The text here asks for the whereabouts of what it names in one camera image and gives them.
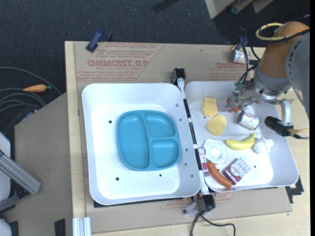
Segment black cylinder on white bracket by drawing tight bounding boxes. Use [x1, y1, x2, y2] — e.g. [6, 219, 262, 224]
[264, 99, 295, 137]

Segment white can red print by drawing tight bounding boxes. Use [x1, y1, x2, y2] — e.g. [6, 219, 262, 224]
[230, 48, 251, 65]
[237, 110, 260, 131]

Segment red and white carton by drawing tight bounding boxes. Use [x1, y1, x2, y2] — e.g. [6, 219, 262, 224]
[223, 157, 252, 185]

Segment white fried egg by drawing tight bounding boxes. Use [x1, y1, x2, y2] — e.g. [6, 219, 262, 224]
[203, 138, 227, 164]

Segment white plastic tray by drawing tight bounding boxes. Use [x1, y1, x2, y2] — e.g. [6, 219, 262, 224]
[81, 83, 202, 206]
[184, 81, 300, 193]

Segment orange sausage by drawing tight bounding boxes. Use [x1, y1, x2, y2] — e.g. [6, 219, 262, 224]
[207, 161, 233, 188]

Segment brown cardboard board red print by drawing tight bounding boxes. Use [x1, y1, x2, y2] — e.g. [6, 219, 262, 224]
[73, 42, 293, 233]

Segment yellow round biscuit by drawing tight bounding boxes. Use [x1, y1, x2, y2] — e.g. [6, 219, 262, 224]
[206, 114, 228, 136]

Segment thin black and white rod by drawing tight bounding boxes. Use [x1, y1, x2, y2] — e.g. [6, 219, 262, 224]
[177, 79, 210, 194]

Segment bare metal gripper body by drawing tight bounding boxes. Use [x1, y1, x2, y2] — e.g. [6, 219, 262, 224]
[239, 81, 282, 106]

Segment blue divided plate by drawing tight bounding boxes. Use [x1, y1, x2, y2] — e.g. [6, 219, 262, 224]
[116, 110, 182, 172]

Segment black block with thin wires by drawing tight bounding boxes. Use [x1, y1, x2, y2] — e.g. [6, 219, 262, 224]
[167, 67, 187, 85]
[183, 194, 217, 218]

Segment yellow banana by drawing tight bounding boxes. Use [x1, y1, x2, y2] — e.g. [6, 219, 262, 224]
[225, 132, 257, 151]

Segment small red and white packet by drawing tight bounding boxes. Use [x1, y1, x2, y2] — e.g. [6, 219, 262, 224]
[197, 147, 210, 178]

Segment orange carrot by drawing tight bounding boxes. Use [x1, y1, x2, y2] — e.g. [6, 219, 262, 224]
[22, 84, 52, 93]

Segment yellow ridged wafer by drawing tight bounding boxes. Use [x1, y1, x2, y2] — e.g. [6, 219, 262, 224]
[202, 97, 219, 118]

